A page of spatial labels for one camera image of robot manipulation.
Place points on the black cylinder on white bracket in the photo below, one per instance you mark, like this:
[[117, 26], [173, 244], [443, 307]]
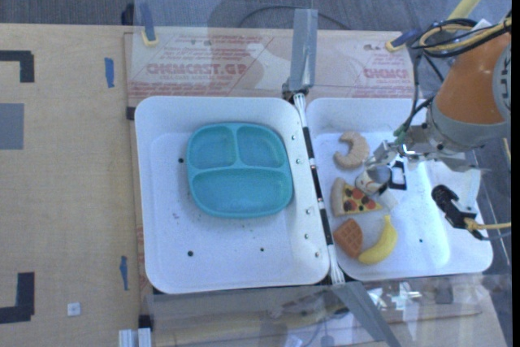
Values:
[[443, 196]]

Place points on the toy pizza slice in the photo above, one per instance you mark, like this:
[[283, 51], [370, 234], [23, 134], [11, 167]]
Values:
[[351, 201]]

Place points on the teal divided plate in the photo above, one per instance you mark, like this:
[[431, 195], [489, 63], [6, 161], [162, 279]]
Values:
[[239, 187]]

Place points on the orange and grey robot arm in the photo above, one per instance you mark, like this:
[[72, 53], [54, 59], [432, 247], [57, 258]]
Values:
[[467, 93]]

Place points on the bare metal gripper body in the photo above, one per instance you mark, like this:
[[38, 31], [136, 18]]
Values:
[[418, 140]]

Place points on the white plastic tray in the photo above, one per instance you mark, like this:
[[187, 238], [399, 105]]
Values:
[[227, 256], [422, 223]]

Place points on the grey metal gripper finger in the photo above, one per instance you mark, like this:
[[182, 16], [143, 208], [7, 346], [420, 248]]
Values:
[[381, 173], [385, 152]]

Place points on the beige toy croissant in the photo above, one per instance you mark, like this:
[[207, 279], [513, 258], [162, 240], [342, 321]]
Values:
[[353, 158]]

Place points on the yellow banana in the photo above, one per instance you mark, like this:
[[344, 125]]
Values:
[[386, 245]]

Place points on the brown toy waffle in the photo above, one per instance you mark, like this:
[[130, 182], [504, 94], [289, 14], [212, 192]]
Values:
[[348, 237]]

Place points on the brown cardboard board red print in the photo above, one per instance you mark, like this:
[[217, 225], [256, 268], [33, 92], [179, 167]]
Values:
[[183, 69]]

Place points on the thin black and white rod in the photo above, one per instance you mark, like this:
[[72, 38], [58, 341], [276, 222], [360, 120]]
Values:
[[312, 158]]

